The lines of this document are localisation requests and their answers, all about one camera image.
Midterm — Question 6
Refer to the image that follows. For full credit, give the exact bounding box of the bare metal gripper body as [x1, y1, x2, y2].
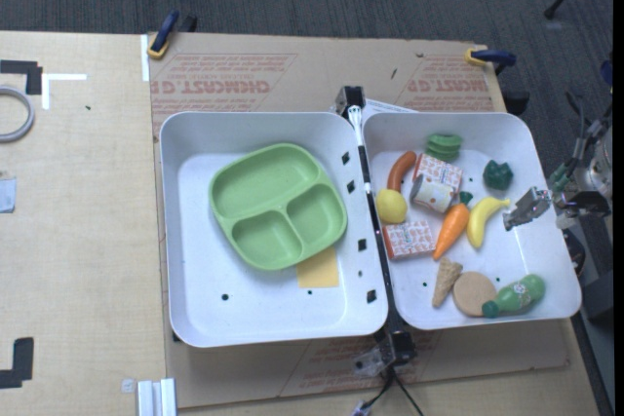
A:
[553, 129, 614, 217]

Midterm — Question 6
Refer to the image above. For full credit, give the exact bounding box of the green divided plate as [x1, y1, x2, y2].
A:
[208, 141, 349, 272]

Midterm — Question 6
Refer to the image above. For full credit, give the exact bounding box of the thin black and white rod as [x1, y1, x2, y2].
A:
[348, 105, 402, 333]

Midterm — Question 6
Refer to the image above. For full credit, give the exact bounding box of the yellow flat cheese slice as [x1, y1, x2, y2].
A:
[295, 246, 341, 289]

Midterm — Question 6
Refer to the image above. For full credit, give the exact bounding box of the white paper sheet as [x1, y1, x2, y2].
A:
[364, 97, 421, 115]

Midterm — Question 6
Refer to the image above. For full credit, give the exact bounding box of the green plastic bottle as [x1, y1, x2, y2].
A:
[481, 273, 547, 320]

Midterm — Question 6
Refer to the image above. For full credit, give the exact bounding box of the black block with thin wires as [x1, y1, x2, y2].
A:
[334, 85, 367, 116]
[352, 329, 419, 377]

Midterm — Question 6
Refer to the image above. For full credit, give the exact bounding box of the yellow lemon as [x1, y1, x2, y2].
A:
[374, 187, 410, 225]

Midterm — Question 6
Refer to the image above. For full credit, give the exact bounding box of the yellow banana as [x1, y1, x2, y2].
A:
[465, 195, 512, 250]

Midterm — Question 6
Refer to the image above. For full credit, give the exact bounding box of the green broccoli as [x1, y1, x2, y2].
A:
[482, 159, 515, 192]

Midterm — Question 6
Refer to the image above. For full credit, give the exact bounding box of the orange and white carton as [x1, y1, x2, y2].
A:
[412, 152, 465, 194]
[380, 219, 438, 261]

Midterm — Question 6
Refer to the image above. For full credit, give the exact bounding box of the white plastic tray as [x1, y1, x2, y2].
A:
[362, 111, 584, 332]
[159, 111, 390, 350]

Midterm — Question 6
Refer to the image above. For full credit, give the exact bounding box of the tan round biscuit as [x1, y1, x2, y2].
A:
[451, 270, 498, 319]

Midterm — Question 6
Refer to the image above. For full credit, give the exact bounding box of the orange carrot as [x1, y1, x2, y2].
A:
[432, 190, 475, 262]

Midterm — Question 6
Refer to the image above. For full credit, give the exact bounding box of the brown cardboard board, red print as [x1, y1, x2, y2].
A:
[147, 31, 572, 410]

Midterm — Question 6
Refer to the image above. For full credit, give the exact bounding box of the white can with orange print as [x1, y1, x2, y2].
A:
[409, 173, 456, 215]

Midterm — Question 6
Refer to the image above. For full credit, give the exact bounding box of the green ridged stacked toy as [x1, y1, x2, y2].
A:
[425, 132, 465, 163]

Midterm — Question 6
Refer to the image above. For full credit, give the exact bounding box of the tan ice cream cone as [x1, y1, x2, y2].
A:
[431, 255, 464, 309]

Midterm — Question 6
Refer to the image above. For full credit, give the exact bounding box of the orange sausage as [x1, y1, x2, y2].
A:
[386, 150, 418, 194]

